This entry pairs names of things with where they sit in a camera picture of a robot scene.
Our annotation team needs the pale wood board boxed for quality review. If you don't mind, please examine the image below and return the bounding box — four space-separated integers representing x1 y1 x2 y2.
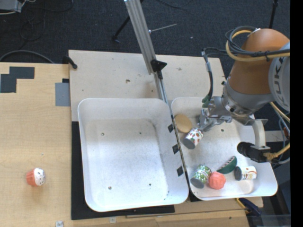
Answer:
68 50 264 219

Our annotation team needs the orange and white cupcake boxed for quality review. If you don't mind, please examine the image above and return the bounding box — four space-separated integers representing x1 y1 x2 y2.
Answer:
26 167 46 187

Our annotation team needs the tan round biscuit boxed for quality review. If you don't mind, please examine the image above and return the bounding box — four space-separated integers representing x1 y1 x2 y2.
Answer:
174 113 193 134

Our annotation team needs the green print can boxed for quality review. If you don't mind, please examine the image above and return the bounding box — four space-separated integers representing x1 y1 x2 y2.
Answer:
190 164 212 189

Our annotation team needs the white and orange can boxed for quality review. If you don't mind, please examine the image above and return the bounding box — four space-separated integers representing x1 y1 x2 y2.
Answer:
233 165 258 182

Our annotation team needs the white plastic tray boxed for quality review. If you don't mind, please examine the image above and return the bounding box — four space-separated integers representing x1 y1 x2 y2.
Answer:
170 96 278 201
77 97 190 213

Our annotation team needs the black cylinder on white bracket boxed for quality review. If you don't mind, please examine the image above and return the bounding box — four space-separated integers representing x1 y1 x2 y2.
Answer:
236 118 272 164

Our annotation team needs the green watermelon slice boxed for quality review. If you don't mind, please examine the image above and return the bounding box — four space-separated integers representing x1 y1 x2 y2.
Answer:
216 156 238 175

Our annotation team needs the coral lumpy ball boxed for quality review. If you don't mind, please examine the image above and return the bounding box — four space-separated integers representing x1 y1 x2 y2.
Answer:
208 171 227 191

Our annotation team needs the strawberry print can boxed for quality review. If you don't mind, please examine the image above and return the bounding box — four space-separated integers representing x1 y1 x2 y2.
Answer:
182 127 204 150

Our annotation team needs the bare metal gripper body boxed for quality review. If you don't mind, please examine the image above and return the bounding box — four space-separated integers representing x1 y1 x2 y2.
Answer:
201 96 237 127

